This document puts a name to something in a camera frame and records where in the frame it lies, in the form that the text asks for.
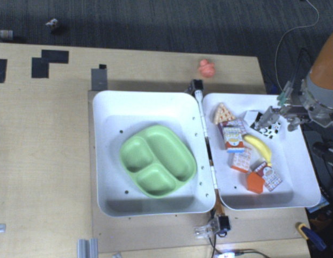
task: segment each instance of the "green divided dish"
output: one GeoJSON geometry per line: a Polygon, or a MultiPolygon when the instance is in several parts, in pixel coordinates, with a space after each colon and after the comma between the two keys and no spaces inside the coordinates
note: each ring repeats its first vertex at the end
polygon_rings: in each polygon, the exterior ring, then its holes
{"type": "Polygon", "coordinates": [[[146,128],[125,141],[120,148],[120,161],[132,181],[151,198],[171,194],[197,171],[188,148],[162,125],[146,128]]]}

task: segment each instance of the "toy pizza slice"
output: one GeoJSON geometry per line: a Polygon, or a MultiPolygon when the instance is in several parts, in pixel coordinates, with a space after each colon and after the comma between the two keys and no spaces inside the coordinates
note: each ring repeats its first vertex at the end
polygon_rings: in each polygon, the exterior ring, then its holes
{"type": "Polygon", "coordinates": [[[216,109],[213,123],[217,125],[223,121],[230,121],[234,119],[236,119],[236,117],[224,106],[224,104],[220,103],[216,109]]]}

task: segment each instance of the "white cable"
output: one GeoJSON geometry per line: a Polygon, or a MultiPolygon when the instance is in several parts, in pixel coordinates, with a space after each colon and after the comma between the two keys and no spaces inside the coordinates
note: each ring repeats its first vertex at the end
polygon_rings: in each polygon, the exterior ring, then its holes
{"type": "Polygon", "coordinates": [[[281,39],[280,39],[280,41],[279,41],[279,44],[278,44],[278,47],[277,47],[277,49],[276,49],[276,53],[275,53],[275,62],[274,62],[274,64],[275,64],[275,76],[276,76],[276,81],[278,82],[278,85],[279,85],[279,88],[280,88],[281,91],[282,91],[283,89],[282,89],[282,87],[281,87],[281,85],[280,85],[280,82],[279,82],[279,76],[278,76],[278,70],[277,70],[277,66],[276,66],[276,61],[277,61],[277,58],[278,58],[279,48],[280,48],[280,45],[281,45],[281,43],[282,43],[284,37],[286,36],[286,34],[288,34],[288,33],[291,32],[291,31],[296,30],[297,28],[309,28],[309,27],[313,27],[314,25],[317,24],[317,22],[318,22],[318,20],[319,20],[319,12],[318,12],[318,9],[317,9],[315,6],[313,6],[313,5],[310,3],[309,0],[306,0],[306,2],[307,2],[311,7],[313,7],[314,10],[317,12],[317,20],[316,20],[316,22],[313,23],[313,24],[311,24],[311,25],[308,25],[308,26],[294,27],[294,28],[288,30],[287,32],[285,32],[284,35],[281,37],[281,39]]]}

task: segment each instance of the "wooden table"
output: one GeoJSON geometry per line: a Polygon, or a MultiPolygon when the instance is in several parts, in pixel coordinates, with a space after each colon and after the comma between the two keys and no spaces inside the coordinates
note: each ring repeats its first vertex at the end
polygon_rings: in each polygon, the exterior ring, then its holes
{"type": "MultiPolygon", "coordinates": [[[[252,57],[0,44],[0,59],[8,60],[5,82],[0,83],[0,223],[6,224],[0,233],[0,257],[76,257],[77,239],[93,237],[91,68],[107,65],[109,89],[184,91],[192,79],[201,78],[197,66],[203,58],[216,66],[215,77],[204,79],[207,92],[265,93],[258,61],[252,57]],[[32,58],[41,57],[42,49],[69,51],[69,62],[50,63],[49,78],[31,78],[32,58]]],[[[304,209],[226,213],[233,229],[219,241],[219,249],[310,257],[294,227],[297,222],[308,225],[304,209]]],[[[178,218],[180,227],[187,226],[187,216],[178,218]]],[[[123,238],[129,233],[119,227],[116,231],[123,238]]],[[[204,258],[212,251],[207,241],[171,246],[121,255],[204,258]]]]}

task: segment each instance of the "yellow banana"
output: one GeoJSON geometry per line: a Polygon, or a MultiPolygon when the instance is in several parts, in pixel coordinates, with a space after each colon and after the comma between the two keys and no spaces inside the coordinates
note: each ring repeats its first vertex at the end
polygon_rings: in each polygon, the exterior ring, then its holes
{"type": "Polygon", "coordinates": [[[249,135],[249,134],[245,134],[243,136],[243,139],[247,143],[254,146],[259,151],[259,153],[265,159],[268,166],[272,166],[272,164],[271,164],[272,152],[270,151],[269,147],[263,141],[261,141],[259,138],[255,137],[254,135],[249,135]]]}

